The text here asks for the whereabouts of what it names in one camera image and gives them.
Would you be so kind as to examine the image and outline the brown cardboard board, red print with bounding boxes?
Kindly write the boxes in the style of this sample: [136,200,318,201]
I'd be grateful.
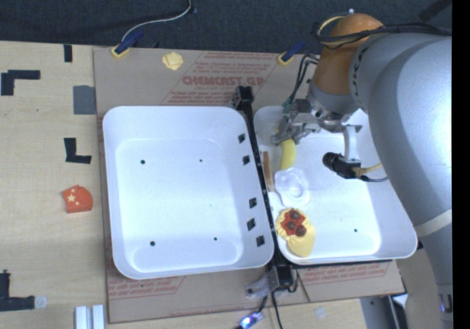
[92,46,407,325]

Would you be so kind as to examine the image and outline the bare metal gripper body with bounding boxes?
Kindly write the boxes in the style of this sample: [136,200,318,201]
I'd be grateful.
[283,98,364,134]

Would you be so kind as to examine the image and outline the black cylinder on white bracket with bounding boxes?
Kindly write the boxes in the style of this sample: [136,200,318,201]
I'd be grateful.
[322,124,364,181]

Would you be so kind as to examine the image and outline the pale yellow toy pasta piece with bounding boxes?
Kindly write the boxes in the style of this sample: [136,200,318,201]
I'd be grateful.
[162,51,184,71]

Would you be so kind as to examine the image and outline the brown biscuit stick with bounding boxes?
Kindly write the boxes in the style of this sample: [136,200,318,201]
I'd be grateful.
[261,151,276,191]

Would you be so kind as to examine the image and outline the black block with thin wires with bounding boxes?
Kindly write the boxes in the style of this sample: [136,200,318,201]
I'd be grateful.
[269,263,295,291]
[231,85,256,111]

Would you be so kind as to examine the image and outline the yellow pizza slice, red topping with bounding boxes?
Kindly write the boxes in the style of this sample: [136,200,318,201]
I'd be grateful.
[275,206,317,259]

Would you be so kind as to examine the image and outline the thin black rod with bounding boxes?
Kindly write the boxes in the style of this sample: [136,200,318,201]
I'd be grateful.
[242,99,286,274]

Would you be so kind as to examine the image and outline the white fried egg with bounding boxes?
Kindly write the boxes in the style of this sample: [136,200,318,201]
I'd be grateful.
[273,167,311,208]

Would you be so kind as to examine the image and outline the yellow banana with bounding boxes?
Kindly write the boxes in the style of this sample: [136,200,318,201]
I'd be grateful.
[280,137,297,171]

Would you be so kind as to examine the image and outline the white plastic tray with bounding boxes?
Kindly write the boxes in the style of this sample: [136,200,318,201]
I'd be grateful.
[253,105,419,267]
[101,105,276,281]

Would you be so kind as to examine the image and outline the red wedge with yellow stars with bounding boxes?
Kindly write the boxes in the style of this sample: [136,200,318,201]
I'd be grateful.
[61,184,95,214]

